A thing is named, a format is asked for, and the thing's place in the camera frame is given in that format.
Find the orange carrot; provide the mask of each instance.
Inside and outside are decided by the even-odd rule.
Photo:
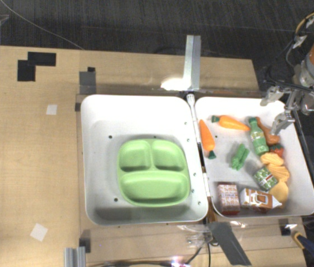
[[[219,122],[219,124],[222,127],[225,128],[232,128],[234,130],[241,130],[241,131],[249,131],[250,128],[245,125],[244,123],[241,123],[229,116],[221,116],[221,117],[217,117],[217,116],[212,116],[212,122]]]
[[[209,131],[207,125],[203,120],[199,121],[199,128],[200,128],[200,136],[202,138],[202,145],[203,149],[209,151],[209,159],[216,158],[213,149],[215,148],[215,141],[212,136],[212,133]]]

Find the blue tool handle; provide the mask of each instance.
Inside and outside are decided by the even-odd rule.
[[[306,239],[304,236],[299,235],[297,236],[298,241],[304,246],[305,249],[309,251],[309,253],[314,258],[314,243],[311,242],[309,239]]]

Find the green bottle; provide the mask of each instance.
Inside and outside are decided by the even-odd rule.
[[[269,148],[266,144],[266,138],[264,137],[264,133],[257,126],[256,118],[250,118],[248,122],[251,126],[250,136],[251,141],[253,143],[253,147],[255,148],[255,152],[257,155],[262,155],[265,152],[269,151]]]

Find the white paper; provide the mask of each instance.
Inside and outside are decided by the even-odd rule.
[[[58,105],[48,105],[47,107],[47,115],[56,115],[57,114]]]
[[[43,225],[36,224],[30,235],[34,239],[37,239],[42,242],[47,234],[47,231],[48,228],[45,228]]]

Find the wooden surface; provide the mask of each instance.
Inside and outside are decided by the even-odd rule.
[[[36,82],[17,82],[17,60],[26,60],[28,51],[55,52],[57,65],[37,66]],[[96,249],[118,244],[121,254],[113,257],[146,259],[153,254],[156,246],[149,241],[164,236],[158,229],[147,231],[144,240],[149,241],[141,245],[124,237],[118,227],[108,230],[81,222],[74,110],[79,71],[95,67],[102,88],[116,83],[152,88],[165,77],[181,75],[183,64],[183,57],[177,56],[0,47],[0,267],[63,266],[64,248],[77,247],[84,231],[81,225],[98,234],[101,243],[94,243]],[[201,64],[202,87],[257,91],[251,61],[202,58]],[[57,115],[46,114],[48,105],[57,105]],[[299,220],[290,221],[302,231]],[[36,223],[48,229],[42,242],[30,236]],[[248,224],[255,226],[254,233],[238,227],[235,233],[254,266],[305,266],[301,249],[290,237],[280,236],[277,221]],[[168,230],[167,238],[175,233],[174,227]],[[180,245],[173,239],[170,242]],[[182,255],[194,252],[185,246],[183,249],[187,252]],[[104,250],[96,250],[94,255],[100,261],[109,257]],[[220,248],[212,251],[212,266],[229,266]],[[87,255],[91,262],[94,256]],[[207,260],[203,250],[193,266],[205,266]]]

